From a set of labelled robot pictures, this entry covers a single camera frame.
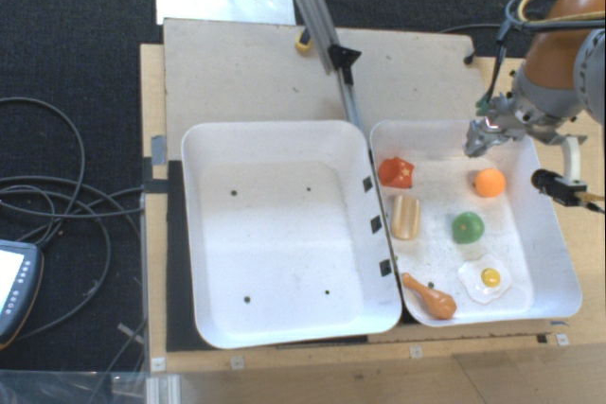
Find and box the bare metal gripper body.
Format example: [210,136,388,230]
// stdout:
[481,92,565,142]

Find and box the orange ball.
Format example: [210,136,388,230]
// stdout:
[473,167,508,199]

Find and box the green round fruit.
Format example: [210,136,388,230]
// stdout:
[450,210,486,246]

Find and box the tan hot dog bun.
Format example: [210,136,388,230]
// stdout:
[389,194,422,241]

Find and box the thin black rod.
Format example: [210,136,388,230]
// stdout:
[364,130,406,299]

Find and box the white plastic tray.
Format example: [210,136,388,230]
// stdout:
[180,119,404,351]
[368,118,584,328]

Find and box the white and yellow fried egg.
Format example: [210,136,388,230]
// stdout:
[456,254,513,306]

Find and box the orange chicken drumstick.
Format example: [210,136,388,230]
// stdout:
[401,272,458,321]

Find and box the pale wood board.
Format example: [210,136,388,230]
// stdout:
[140,43,606,374]

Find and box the pale grey flat board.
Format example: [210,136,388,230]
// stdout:
[162,17,490,162]

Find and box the black cylinder on white bracket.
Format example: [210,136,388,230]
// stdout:
[530,134,591,208]

